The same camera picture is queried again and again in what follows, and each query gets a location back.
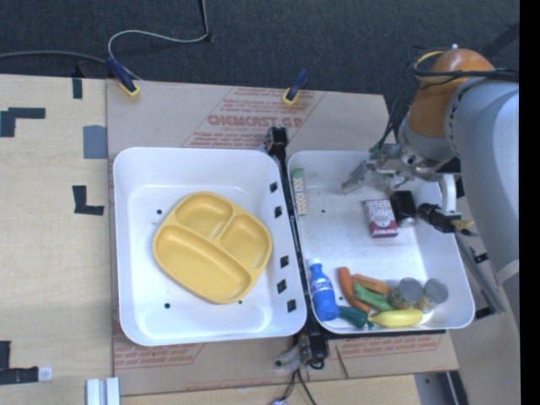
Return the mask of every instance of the toy banana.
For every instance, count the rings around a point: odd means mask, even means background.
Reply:
[[[368,321],[383,327],[411,327],[422,321],[420,309],[385,310],[368,317]]]

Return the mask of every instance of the plastic water bottle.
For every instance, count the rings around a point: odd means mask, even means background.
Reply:
[[[321,321],[331,321],[338,317],[339,308],[330,278],[322,272],[321,260],[310,261],[310,290],[315,313]]]

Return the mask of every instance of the small box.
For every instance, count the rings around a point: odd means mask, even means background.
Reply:
[[[364,202],[364,208],[370,224],[371,237],[376,239],[397,235],[397,223],[390,200],[367,200]]]

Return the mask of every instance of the black fabric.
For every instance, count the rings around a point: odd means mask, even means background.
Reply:
[[[197,0],[1,0],[0,53],[66,50],[108,57],[127,29],[191,39],[203,33]],[[519,67],[520,0],[205,0],[213,43],[178,45],[125,35],[113,52],[144,79],[289,87],[302,69],[307,89],[411,97],[411,46],[485,51]],[[71,76],[82,59],[0,59],[0,73]],[[89,77],[104,78],[97,62]]]

